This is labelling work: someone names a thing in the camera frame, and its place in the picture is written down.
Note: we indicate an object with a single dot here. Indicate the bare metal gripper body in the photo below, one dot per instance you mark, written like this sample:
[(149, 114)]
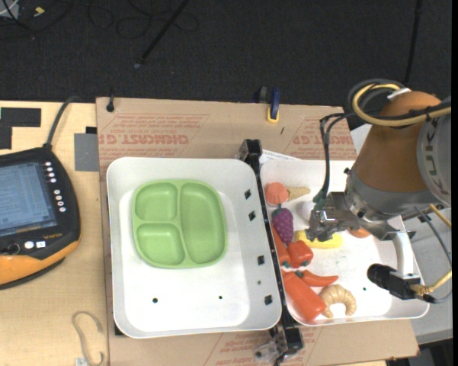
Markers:
[(341, 208)]

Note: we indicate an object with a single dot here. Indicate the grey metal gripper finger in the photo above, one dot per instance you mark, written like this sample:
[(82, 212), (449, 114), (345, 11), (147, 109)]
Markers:
[(329, 235), (313, 234)]

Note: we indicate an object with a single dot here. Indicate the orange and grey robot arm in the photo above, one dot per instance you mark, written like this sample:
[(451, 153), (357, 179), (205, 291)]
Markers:
[(388, 155)]

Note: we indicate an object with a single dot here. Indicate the yellow corn cob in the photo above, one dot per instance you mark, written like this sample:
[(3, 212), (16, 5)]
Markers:
[(327, 242)]

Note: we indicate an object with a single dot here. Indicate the red bell pepper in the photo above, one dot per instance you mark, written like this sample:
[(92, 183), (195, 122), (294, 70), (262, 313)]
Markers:
[(300, 253)]

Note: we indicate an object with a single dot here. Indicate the small orange round food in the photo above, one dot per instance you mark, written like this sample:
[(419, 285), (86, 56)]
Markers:
[(360, 233)]

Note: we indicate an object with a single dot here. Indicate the purple grapes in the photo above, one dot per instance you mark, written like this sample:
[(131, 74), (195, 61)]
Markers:
[(284, 223)]

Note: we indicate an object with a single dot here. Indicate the small orange carrot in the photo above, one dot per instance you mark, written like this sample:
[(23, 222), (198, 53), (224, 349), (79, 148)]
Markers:
[(280, 248)]

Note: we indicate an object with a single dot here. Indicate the white plastic tray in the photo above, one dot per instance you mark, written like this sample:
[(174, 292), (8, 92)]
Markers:
[(358, 265), (198, 299)]

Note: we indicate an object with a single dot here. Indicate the thin black rod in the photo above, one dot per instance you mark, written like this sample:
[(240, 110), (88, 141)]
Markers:
[(268, 227)]

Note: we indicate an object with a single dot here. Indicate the red chili pepper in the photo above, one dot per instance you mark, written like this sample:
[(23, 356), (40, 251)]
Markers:
[(318, 279)]

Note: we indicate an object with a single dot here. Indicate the orange ice cream cone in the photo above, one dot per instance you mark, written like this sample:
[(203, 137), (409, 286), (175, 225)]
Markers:
[(276, 193)]

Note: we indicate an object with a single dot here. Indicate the tan croissant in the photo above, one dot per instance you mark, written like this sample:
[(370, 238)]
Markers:
[(341, 296)]

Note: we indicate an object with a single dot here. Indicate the large orange carrot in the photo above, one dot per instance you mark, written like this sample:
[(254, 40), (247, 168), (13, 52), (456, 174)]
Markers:
[(303, 297)]

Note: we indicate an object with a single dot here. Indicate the white paper slip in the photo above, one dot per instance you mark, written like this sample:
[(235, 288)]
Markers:
[(280, 155)]

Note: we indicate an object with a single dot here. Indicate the green divided plate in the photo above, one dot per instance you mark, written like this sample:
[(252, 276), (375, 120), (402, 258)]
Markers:
[(198, 223)]

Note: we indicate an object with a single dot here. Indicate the brown cardboard board red print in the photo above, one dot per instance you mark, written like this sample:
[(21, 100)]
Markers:
[(213, 128)]

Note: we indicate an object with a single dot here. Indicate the black cylinder on white bracket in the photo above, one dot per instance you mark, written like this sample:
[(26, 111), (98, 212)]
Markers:
[(392, 280)]

